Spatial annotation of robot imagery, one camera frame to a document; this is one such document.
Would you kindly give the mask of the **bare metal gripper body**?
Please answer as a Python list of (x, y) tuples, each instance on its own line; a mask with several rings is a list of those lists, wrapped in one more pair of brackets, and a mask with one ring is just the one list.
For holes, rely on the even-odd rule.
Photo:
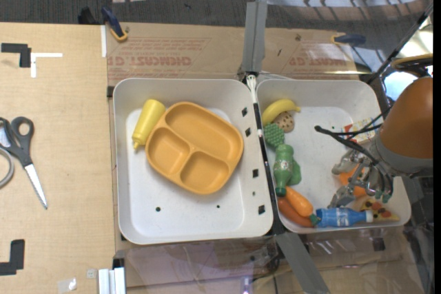
[(391, 199), (393, 195), (392, 177), (366, 160), (356, 166), (353, 173), (353, 185), (375, 199)]

